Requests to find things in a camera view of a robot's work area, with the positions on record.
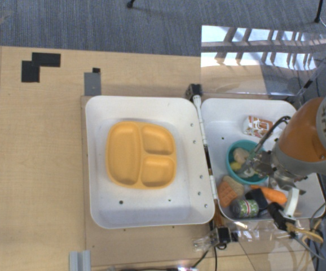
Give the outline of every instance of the small can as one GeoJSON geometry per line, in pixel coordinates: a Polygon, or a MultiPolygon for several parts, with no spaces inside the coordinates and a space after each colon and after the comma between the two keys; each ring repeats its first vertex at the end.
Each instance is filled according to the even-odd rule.
{"type": "Polygon", "coordinates": [[[258,204],[255,200],[234,200],[230,205],[234,218],[254,218],[258,215],[258,204]]]}

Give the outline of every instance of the orange carrot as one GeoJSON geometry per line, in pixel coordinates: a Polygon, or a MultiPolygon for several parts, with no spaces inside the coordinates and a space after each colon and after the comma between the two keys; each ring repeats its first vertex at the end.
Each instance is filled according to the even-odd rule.
{"type": "Polygon", "coordinates": [[[281,191],[277,191],[274,189],[270,189],[269,187],[262,187],[262,186],[256,186],[256,185],[251,185],[250,186],[252,189],[261,189],[265,198],[272,201],[276,202],[279,204],[285,204],[287,202],[287,198],[284,193],[281,191]]]}

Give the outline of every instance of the orange divided plate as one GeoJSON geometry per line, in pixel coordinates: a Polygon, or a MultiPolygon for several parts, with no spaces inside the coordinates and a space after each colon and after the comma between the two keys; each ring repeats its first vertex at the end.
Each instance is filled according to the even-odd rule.
{"type": "Polygon", "coordinates": [[[109,178],[120,186],[167,187],[177,168],[174,138],[159,125],[122,121],[108,133],[105,164],[109,178]]]}

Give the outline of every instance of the teal bowl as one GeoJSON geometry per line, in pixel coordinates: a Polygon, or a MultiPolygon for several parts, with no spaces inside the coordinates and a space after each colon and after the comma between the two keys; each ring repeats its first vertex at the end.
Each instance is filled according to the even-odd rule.
{"type": "Polygon", "coordinates": [[[260,178],[257,174],[249,178],[241,178],[231,169],[230,163],[235,160],[233,157],[233,151],[236,148],[241,147],[247,151],[251,151],[254,147],[256,147],[256,145],[257,144],[255,142],[249,141],[247,139],[242,139],[240,141],[233,143],[227,150],[226,166],[227,166],[228,174],[239,183],[243,183],[245,185],[258,185],[260,183],[263,183],[268,178],[267,176],[265,178],[260,178]]]}

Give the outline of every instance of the metal hinge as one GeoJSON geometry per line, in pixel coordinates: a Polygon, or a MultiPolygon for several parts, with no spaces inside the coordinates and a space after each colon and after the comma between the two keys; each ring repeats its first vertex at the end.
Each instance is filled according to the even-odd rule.
{"type": "Polygon", "coordinates": [[[90,251],[69,253],[69,271],[91,271],[90,251]]]}
{"type": "Polygon", "coordinates": [[[211,174],[209,176],[209,179],[210,179],[210,187],[212,189],[212,195],[213,195],[213,199],[214,200],[218,200],[218,195],[217,195],[217,186],[215,184],[215,179],[214,179],[214,176],[211,174]]]}

